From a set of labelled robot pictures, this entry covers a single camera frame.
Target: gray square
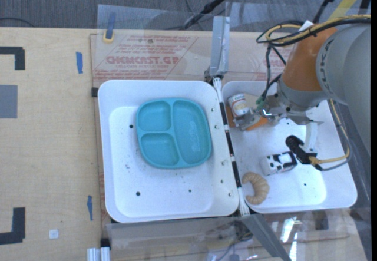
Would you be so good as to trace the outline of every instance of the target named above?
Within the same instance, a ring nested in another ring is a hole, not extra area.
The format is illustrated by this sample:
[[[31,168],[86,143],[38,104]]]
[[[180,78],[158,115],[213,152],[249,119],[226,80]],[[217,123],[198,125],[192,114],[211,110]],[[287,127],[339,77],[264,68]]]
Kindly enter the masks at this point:
[[[17,85],[0,85],[0,118],[17,118]]]

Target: can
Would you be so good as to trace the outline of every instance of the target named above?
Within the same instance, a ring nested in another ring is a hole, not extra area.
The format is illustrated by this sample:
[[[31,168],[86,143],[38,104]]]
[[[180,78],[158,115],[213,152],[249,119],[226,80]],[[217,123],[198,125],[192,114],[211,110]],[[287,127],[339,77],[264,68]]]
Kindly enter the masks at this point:
[[[249,110],[244,94],[232,95],[228,98],[228,104],[234,118],[245,115]]]

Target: curved beige toy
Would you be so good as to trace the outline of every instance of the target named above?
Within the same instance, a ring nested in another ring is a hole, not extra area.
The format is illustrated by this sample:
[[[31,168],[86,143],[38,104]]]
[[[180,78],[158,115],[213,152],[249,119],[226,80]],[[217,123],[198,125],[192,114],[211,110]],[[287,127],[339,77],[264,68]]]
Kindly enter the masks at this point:
[[[264,202],[270,190],[267,180],[257,173],[247,172],[242,177],[242,183],[245,184],[247,182],[251,182],[255,194],[254,196],[246,195],[246,200],[250,204],[261,204]]]

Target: blue divided plate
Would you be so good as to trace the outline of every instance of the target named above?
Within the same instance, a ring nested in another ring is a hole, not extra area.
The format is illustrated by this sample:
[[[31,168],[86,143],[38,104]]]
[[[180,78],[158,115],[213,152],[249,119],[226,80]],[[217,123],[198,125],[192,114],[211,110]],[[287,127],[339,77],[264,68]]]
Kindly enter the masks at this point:
[[[151,100],[136,113],[140,151],[152,166],[198,166],[211,155],[211,135],[203,109],[183,98]]]

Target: white tray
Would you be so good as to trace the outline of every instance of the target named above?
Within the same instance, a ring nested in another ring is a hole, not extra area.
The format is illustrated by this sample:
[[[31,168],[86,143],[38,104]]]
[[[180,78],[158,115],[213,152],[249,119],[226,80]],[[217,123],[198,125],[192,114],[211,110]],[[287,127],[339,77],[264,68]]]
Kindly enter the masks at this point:
[[[259,96],[265,86],[265,82],[232,81],[224,85],[222,93],[225,101],[240,92]],[[275,88],[272,87],[269,94],[274,93]],[[315,121],[323,121],[318,127],[318,157],[326,159],[344,155],[327,102],[321,102],[307,115]],[[286,137],[293,134],[304,141],[305,132],[305,126],[296,125],[288,119],[282,119],[276,126],[263,125],[251,131],[230,129],[240,177],[252,171],[263,176],[270,185],[267,199],[262,204],[251,205],[247,202],[251,209],[259,213],[285,213],[350,207],[355,203],[357,191],[348,164],[320,172],[313,166],[298,162],[291,171],[270,176],[263,174],[260,159],[289,151],[285,144]],[[254,195],[250,183],[243,185],[243,193],[245,196]]]
[[[209,122],[212,153],[203,164],[158,169],[141,156],[136,135],[138,107],[156,98],[187,98]],[[200,81],[111,80],[98,91],[105,204],[122,223],[228,216],[239,196],[214,88]]]

